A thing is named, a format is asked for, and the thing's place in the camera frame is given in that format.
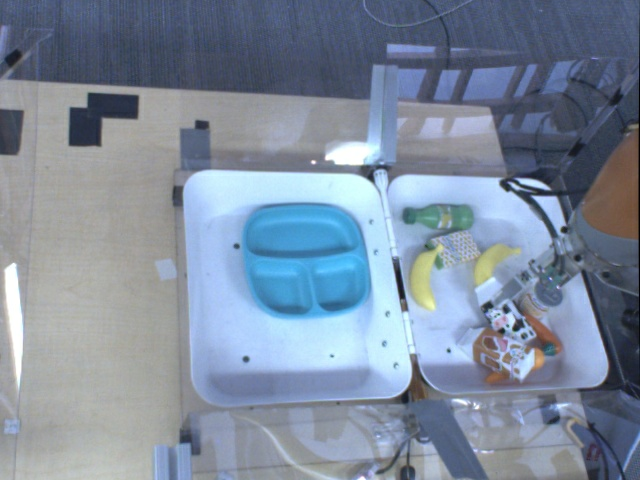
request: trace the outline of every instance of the white tray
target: white tray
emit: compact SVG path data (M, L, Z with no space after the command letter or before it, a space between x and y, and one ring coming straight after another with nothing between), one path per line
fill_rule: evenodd
M258 208L335 205L360 227L371 292L348 313L276 318L245 278L242 230ZM184 189L191 375L219 406L388 399L411 379L404 324L380 197L345 174L203 171Z
M404 224L405 207L422 208L434 203L470 205L475 221L469 231L481 251L497 242L522 248L519 256L509 258L496 269L496 278L502 282L547 250L551 239L544 224L518 197L500 188L497 179L406 175L393 180L388 196L420 368L429 384L444 393L461 395L589 388L605 380L607 355L581 276L563 288L564 301L549 312L550 326L564 351L557 357L547 358L545 366L530 374L522 384L486 384L483 379L489 370L473 363L456 346L467 329L487 325L474 293L474 262L434 269L431 286L436 311L427 311L412 299L408 278L411 265L424 250L425 242L442 233L421 224ZM556 229L565 224L556 198L536 200Z

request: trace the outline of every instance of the wooden table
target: wooden table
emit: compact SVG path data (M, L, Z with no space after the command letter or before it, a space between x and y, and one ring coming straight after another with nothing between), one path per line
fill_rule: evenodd
M103 119L101 147L70 147L69 109L86 107L90 92L138 95L138 118ZM368 102L8 81L0 108L25 112L20 154L0 156L0 209L13 203L9 218L3 214L0 259L3 268L18 264L25 314L19 410L15 393L0 404L0 416L19 418L21 429L0 441L0 476L11 478L15 452L17 480L151 478L153 447L175 445L183 418L177 283L166 270L176 262L180 129L208 121L214 158L229 162L259 151L272 167L282 159L322 163L330 140L366 137ZM461 120L458 132L433 138L437 120L451 112L475 119L475 128ZM488 109L401 104L398 116L400 159L422 155L431 172L503 174ZM10 386L9 355L0 352L0 387ZM579 405L577 394L567 396ZM213 411L208 421L232 456L198 460L211 469L216 460L235 464L227 478L346 478L360 455L393 451L371 432L345 431L358 410L256 411L257 426ZM584 475L579 449L548 427L528 427L529 441L510 427L513 447L480 455L490 477ZM498 430L485 430L497 439ZM302 446L300 432L342 450L344 462ZM350 446L352 463L344 456ZM428 478L448 478L432 447L413 453ZM287 465L287 455L307 465ZM200 469L195 478L224 478Z

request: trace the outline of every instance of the yellow banana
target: yellow banana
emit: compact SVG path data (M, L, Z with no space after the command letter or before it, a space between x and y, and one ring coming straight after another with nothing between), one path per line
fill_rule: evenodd
M438 244L435 249L420 253L411 267L409 287L415 301L429 311L436 309L436 299L431 291L431 269L438 254L444 249Z
M473 271L476 286L480 286L493 276L493 270L498 263L509 256L520 254L520 252L520 247L509 247L504 244L495 244L489 247L480 255Z

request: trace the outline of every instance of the green bottle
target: green bottle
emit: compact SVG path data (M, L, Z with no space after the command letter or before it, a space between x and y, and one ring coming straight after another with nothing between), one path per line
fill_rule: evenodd
M402 220L405 224L420 222L431 229L469 229L473 225L473 210L466 204L431 204L421 210L405 208Z

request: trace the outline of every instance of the blue plate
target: blue plate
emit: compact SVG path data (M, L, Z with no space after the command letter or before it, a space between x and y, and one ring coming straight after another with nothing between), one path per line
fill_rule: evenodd
M327 316L355 309L369 296L360 228L338 208L262 208L247 220L242 241L251 294L272 315Z

